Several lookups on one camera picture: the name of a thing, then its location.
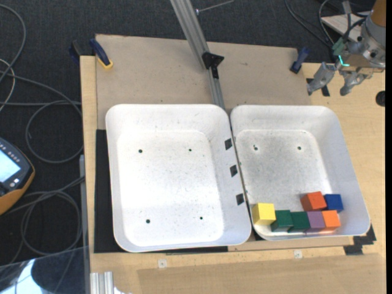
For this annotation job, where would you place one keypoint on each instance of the yellow cube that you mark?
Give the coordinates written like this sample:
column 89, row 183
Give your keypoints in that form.
column 263, row 213

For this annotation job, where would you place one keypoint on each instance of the green cube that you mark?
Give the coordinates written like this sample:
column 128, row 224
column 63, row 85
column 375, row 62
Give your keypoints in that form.
column 299, row 220
column 283, row 219

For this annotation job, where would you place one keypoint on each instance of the blue cube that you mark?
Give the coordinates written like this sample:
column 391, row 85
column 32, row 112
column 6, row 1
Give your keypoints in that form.
column 333, row 201

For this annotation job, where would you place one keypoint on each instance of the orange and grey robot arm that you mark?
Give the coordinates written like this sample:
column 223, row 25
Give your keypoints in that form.
column 377, row 26

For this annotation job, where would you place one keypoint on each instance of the red-orange cube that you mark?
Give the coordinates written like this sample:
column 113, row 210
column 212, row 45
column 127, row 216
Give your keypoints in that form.
column 314, row 201

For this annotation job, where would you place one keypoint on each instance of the brown cardboard board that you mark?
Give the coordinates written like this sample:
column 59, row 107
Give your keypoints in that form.
column 159, row 75

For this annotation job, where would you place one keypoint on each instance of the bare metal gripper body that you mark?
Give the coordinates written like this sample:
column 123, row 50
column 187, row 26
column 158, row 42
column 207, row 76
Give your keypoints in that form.
column 364, row 60

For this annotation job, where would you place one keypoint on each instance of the white plastic tray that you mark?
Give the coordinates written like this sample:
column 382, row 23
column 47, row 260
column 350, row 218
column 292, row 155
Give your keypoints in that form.
column 281, row 167
column 171, row 179

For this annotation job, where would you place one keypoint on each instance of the purple cube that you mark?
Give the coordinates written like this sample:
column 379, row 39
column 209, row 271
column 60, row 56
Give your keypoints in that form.
column 316, row 220

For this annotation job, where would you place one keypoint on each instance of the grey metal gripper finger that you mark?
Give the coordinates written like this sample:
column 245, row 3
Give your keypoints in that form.
column 350, row 83
column 321, row 76

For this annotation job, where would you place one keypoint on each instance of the brown cardboard sheet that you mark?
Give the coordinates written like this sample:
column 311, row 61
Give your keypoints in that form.
column 260, row 276

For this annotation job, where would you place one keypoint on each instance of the orange cube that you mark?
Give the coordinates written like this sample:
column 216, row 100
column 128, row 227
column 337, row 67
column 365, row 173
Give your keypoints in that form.
column 331, row 218

